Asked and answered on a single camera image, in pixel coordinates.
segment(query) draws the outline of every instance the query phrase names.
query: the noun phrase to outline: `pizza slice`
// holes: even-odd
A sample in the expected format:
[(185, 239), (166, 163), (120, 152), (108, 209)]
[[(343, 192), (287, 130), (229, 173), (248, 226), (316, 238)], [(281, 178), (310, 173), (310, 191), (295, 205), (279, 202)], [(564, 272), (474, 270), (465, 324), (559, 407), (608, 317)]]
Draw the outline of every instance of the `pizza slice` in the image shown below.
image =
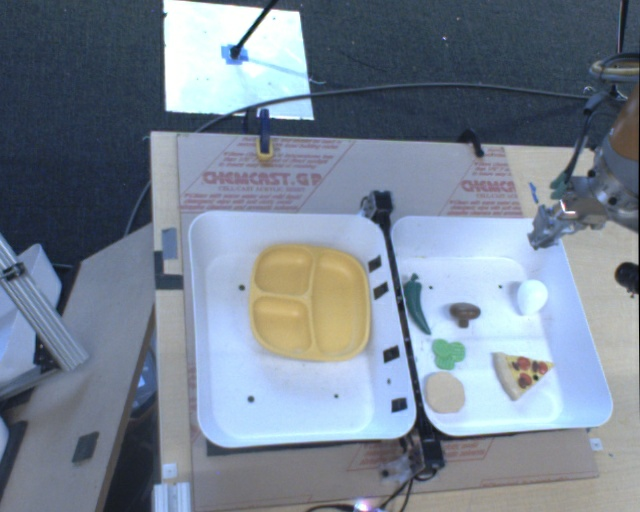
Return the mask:
[(554, 364), (525, 356), (510, 356), (502, 352), (495, 352), (493, 366), (500, 384), (511, 400), (518, 400), (540, 382), (540, 379), (553, 368)]

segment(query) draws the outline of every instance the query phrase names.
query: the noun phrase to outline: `wooden table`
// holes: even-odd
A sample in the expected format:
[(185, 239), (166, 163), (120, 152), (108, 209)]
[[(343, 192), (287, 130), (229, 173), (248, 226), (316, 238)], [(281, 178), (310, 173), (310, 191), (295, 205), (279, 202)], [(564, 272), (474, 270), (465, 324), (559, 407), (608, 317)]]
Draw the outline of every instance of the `wooden table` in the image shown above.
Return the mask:
[[(537, 184), (538, 195), (544, 202), (548, 196), (544, 189), (565, 167), (571, 150), (506, 147), (505, 151), (523, 213), (533, 217), (536, 207), (530, 200), (529, 182)], [(591, 154), (583, 155), (577, 174), (586, 173), (591, 162)], [(163, 230), (167, 226), (180, 226), (176, 134), (153, 134), (152, 175), (154, 248), (159, 252), (162, 250)], [(407, 510), (635, 510), (640, 503), (638, 299), (630, 298), (613, 278), (620, 263), (638, 261), (638, 236), (610, 223), (604, 230), (583, 231), (563, 240), (614, 402), (609, 422), (590, 433), (602, 444), (602, 450), (595, 454), (600, 477), (421, 493), (411, 498)], [(174, 258), (165, 259), (161, 268), (163, 274), (181, 274), (181, 257), (178, 250)], [(163, 481), (189, 482), (192, 465), (183, 296), (170, 287), (158, 290), (156, 311), (161, 462), (175, 464), (176, 470), (175, 474), (165, 475)], [(399, 508), (400, 501), (393, 504), (395, 510)], [(309, 507), (305, 504), (275, 510), (301, 512)]]

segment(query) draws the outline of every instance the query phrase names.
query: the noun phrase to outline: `white tray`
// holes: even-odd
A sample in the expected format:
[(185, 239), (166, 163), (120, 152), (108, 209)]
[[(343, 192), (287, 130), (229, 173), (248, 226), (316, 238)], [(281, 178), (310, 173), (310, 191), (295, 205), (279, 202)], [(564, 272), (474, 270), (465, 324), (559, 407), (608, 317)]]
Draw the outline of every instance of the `white tray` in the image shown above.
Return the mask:
[[(416, 406), (378, 226), (355, 215), (212, 211), (193, 221), (188, 243), (198, 421), (210, 441), (237, 448), (394, 439), (411, 429)], [(282, 243), (350, 253), (367, 270), (372, 294), (387, 283), (387, 293), (371, 298), (371, 335), (362, 353), (343, 362), (301, 361), (273, 354), (253, 338), (253, 263)], [(382, 266), (369, 272), (378, 256)], [(385, 362), (384, 351), (393, 347), (397, 357)]]
[[(462, 381), (466, 403), (454, 414), (427, 416), (452, 436), (595, 427), (613, 404), (562, 245), (534, 251), (527, 233), (531, 219), (405, 217), (393, 228), (402, 282), (416, 273), (423, 284), (421, 305), (431, 336), (409, 319), (416, 366), (426, 378), (440, 371), (434, 339), (460, 341), (466, 357), (453, 375)], [(526, 279), (549, 291), (537, 314), (517, 311), (516, 290)], [(454, 302), (482, 310), (466, 329), (449, 314)], [(518, 401), (503, 391), (491, 353), (505, 352), (553, 361), (556, 366)]]

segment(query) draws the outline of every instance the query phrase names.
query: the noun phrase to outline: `toy mushroom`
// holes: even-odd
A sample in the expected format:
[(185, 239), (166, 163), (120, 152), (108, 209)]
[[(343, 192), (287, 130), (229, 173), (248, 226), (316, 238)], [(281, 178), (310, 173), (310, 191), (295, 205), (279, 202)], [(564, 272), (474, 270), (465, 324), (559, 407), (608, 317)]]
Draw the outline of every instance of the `toy mushroom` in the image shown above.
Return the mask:
[(469, 320), (475, 320), (480, 316), (480, 308), (468, 302), (456, 302), (449, 308), (451, 316), (458, 320), (458, 325), (462, 328), (469, 327)]

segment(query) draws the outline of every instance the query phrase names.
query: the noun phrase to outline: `black post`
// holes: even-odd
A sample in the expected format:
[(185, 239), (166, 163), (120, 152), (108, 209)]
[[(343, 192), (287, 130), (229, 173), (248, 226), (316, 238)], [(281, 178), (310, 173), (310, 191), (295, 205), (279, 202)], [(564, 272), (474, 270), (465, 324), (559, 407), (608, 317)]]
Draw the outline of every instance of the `black post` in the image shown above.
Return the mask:
[(277, 3), (278, 3), (278, 0), (271, 0), (267, 4), (267, 6), (262, 10), (262, 12), (260, 13), (260, 16), (258, 16), (256, 21), (253, 22), (253, 25), (249, 27), (249, 30), (247, 30), (247, 33), (244, 36), (242, 36), (242, 39), (240, 39), (240, 42), (237, 45), (231, 47), (231, 50), (229, 51), (229, 55), (231, 55), (232, 59), (236, 60), (240, 56), (240, 52), (242, 51), (242, 47), (244, 46), (244, 44), (251, 37), (251, 34), (255, 32), (255, 30), (258, 28), (258, 25), (260, 25), (260, 23), (267, 16), (267, 14), (269, 14), (269, 11), (273, 9)]

